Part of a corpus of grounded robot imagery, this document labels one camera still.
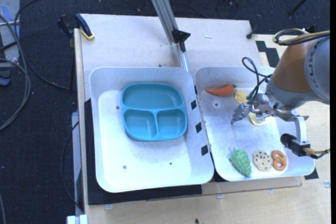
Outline pale wood board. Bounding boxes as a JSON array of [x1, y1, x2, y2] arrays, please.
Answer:
[[78, 13, 302, 196]]

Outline green grapes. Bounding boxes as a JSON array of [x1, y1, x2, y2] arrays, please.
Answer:
[[229, 147, 253, 178]]

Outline thin black and white rod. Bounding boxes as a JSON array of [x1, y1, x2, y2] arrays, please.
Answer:
[[193, 84, 213, 155]]

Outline white plastic tray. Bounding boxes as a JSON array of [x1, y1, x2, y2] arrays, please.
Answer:
[[194, 66, 316, 183], [88, 66, 215, 194]]

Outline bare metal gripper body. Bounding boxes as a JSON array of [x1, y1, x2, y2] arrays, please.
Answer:
[[247, 92, 298, 124]]

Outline black cylinder on white bracket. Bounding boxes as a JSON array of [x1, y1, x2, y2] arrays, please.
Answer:
[[280, 114, 312, 157]]

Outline blue divided plate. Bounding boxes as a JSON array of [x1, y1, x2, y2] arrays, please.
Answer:
[[120, 82, 188, 142]]

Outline yellow banana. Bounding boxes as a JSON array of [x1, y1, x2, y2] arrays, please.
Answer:
[[234, 89, 273, 126]]

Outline orange pretzel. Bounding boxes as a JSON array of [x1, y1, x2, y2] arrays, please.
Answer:
[[270, 149, 288, 172]]

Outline beige chocolate chip biscuit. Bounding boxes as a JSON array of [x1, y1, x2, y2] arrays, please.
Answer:
[[252, 150, 274, 172]]

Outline orange carrot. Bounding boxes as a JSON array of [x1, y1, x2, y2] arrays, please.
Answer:
[[204, 83, 237, 97]]

